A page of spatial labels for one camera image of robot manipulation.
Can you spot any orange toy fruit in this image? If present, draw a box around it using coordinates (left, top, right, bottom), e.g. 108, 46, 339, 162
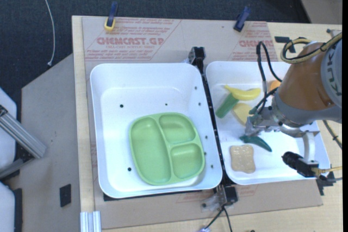
267, 79, 282, 93

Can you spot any dark green toy pepper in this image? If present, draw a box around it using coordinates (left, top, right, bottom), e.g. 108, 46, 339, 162
239, 135, 273, 153

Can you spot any black cylinder on white bracket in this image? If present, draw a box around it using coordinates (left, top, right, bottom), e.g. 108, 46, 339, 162
281, 129, 320, 178

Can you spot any white plastic tray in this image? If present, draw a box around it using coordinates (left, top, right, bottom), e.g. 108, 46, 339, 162
89, 62, 223, 199
205, 60, 331, 186

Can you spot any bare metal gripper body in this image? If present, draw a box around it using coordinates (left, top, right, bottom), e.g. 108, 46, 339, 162
250, 109, 289, 134

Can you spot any black block with thin wires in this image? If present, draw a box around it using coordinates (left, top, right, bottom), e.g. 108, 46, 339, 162
223, 186, 239, 204
189, 46, 206, 66

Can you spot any green divided plate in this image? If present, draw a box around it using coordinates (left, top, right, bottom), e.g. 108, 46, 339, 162
128, 112, 206, 186

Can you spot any beige toy bread slice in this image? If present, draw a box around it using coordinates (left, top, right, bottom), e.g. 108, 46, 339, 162
229, 144, 257, 174

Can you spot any yellow banana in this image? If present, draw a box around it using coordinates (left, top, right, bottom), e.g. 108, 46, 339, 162
223, 84, 262, 102

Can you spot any yellow toy wedge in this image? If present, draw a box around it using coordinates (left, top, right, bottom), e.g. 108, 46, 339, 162
232, 102, 254, 126

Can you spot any brown cardboard board red print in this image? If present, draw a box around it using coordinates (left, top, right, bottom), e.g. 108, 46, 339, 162
81, 17, 324, 229

